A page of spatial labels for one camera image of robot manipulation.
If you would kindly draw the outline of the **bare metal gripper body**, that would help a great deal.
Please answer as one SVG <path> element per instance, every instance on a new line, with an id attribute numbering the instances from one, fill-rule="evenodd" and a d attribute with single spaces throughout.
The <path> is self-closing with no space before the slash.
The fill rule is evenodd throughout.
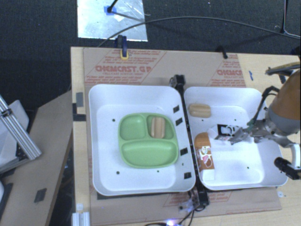
<path id="1" fill-rule="evenodd" d="M 252 119 L 247 125 L 247 132 L 250 137 L 253 137 L 255 143 L 260 143 L 267 139 L 276 142 L 283 148 L 291 146 L 291 140 L 288 139 L 289 134 L 277 128 L 275 123 L 268 119 L 256 121 Z"/>

